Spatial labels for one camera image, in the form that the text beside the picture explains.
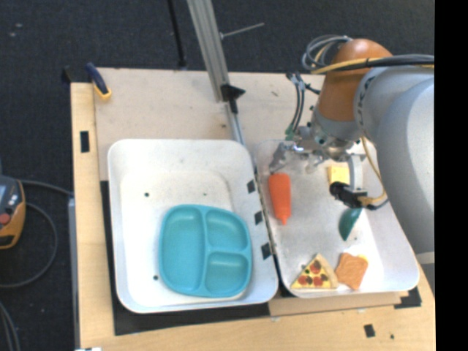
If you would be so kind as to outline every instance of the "black carpet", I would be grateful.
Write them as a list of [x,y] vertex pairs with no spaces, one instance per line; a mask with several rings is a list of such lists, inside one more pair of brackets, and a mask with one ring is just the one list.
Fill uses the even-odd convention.
[[[223,42],[233,72],[301,70],[313,37],[346,34],[393,54],[434,54],[435,0],[213,0],[223,33],[259,29]],[[188,68],[204,69],[185,0],[174,0]],[[0,0],[0,158],[3,174],[72,189],[69,92],[65,66],[175,69],[178,54],[166,0]],[[58,226],[51,269],[39,281],[0,290],[22,350],[74,349],[67,197],[26,187],[30,203]],[[48,224],[29,211],[15,250],[0,251],[0,283],[27,278],[52,252]],[[0,350],[7,340],[0,322]]]

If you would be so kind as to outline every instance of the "black tape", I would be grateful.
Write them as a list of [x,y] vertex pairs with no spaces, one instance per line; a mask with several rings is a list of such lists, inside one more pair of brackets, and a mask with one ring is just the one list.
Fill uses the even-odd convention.
[[258,225],[261,221],[263,221],[262,211],[258,211],[255,214],[255,224]]
[[266,259],[267,257],[271,256],[271,248],[268,242],[262,246],[262,256],[263,259]]
[[408,296],[401,298],[400,304],[396,304],[394,307],[395,309],[421,307],[422,302],[418,286],[416,286],[414,289],[408,291]]
[[366,332],[366,337],[371,338],[375,336],[374,326],[372,324],[364,325],[364,331]]
[[249,191],[249,194],[255,191],[255,182],[253,179],[247,184],[247,191]]
[[81,153],[89,152],[89,132],[80,132]]

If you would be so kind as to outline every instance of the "blue divided plate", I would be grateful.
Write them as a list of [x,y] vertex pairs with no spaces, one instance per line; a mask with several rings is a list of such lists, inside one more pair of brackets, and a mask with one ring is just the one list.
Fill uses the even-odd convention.
[[177,205],[162,220],[159,274],[185,295],[226,298],[241,293],[252,273],[249,229],[233,212]]

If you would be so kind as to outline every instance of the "black clamp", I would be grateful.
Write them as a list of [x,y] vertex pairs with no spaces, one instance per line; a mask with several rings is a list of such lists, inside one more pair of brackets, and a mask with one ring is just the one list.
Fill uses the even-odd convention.
[[350,208],[362,208],[363,204],[359,197],[367,196],[367,191],[352,191],[349,185],[342,182],[333,182],[330,185],[330,193]]
[[242,95],[244,95],[245,93],[246,91],[243,90],[242,88],[237,88],[237,87],[231,86],[230,84],[225,84],[221,86],[222,99],[225,102],[229,102],[231,112],[234,114],[239,113],[236,100]]

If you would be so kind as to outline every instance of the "black cable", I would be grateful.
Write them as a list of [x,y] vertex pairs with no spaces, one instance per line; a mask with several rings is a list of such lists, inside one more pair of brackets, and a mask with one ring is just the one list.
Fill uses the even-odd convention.
[[379,204],[379,205],[369,204],[368,206],[366,206],[366,208],[369,209],[370,211],[376,211],[377,209],[381,209],[381,207],[383,207],[387,203],[388,203],[388,198],[385,199],[385,201],[382,204]]
[[304,103],[305,103],[305,98],[306,98],[306,84],[304,83],[304,81],[303,81],[303,79],[301,77],[301,74],[299,72],[296,72],[295,77],[299,81],[298,87],[299,87],[299,90],[301,90],[301,100],[299,102],[298,116],[297,116],[295,124],[292,127],[292,130],[294,132],[298,129],[299,123],[301,122],[302,112],[304,110]]
[[5,329],[5,335],[7,336],[8,348],[10,351],[15,351],[12,344],[11,335],[13,336],[13,341],[15,342],[16,351],[20,351],[20,340],[18,339],[18,333],[16,332],[15,324],[8,313],[7,309],[0,301],[0,315]]
[[331,48],[339,49],[340,45],[344,42],[349,42],[352,38],[346,35],[322,35],[313,39],[306,48],[306,52],[303,54],[301,62],[305,69],[313,70],[327,66],[325,58]]
[[28,179],[19,179],[19,182],[21,182],[23,185],[27,186],[39,186],[39,187],[44,187],[46,189],[50,189],[56,192],[60,192],[61,194],[68,195],[68,196],[73,196],[73,192],[63,189],[58,186],[54,186],[52,184],[46,184],[45,182],[40,182],[40,181],[32,181]]
[[175,44],[177,46],[178,52],[178,65],[181,69],[185,69],[187,67],[187,61],[185,59],[184,48],[182,47],[181,35],[178,30],[177,18],[175,14],[176,11],[174,10],[173,0],[167,0],[167,8],[169,9],[170,21],[174,30]]
[[310,86],[310,83],[306,83],[306,90],[312,91],[316,95],[320,95],[320,90]]
[[347,65],[339,67],[333,71],[345,71],[364,69],[368,67],[400,67],[400,66],[423,66],[435,65],[435,58],[430,55],[401,55],[393,57],[378,58],[370,60],[369,58],[361,64]]
[[295,131],[294,126],[296,125],[296,121],[298,120],[299,110],[301,109],[301,93],[300,93],[300,90],[299,90],[299,85],[295,84],[294,86],[295,86],[297,101],[296,101],[296,106],[295,106],[294,117],[292,118],[293,120],[291,121],[291,124],[290,124],[293,131]]
[[46,214],[41,208],[39,208],[37,205],[34,205],[34,204],[31,204],[31,203],[27,203],[26,206],[28,206],[29,208],[33,209],[34,211],[38,212],[39,214],[41,214],[47,221],[48,221],[48,224],[50,225],[52,231],[53,231],[53,251],[52,251],[52,255],[50,256],[50,259],[49,261],[47,262],[47,264],[45,265],[45,267],[37,274],[35,274],[34,276],[32,276],[31,278],[29,279],[25,279],[24,281],[21,281],[21,282],[16,282],[16,283],[11,283],[11,284],[2,284],[0,283],[0,289],[14,289],[14,288],[17,288],[17,287],[22,287],[22,286],[26,286],[27,284],[30,284],[36,280],[38,280],[40,277],[42,277],[42,275],[50,268],[50,266],[52,265],[53,261],[55,260],[55,257],[56,257],[56,254],[57,254],[57,249],[59,247],[59,235],[58,235],[58,232],[57,232],[57,227],[55,225],[55,223],[53,222],[53,220],[49,217],[48,214]]

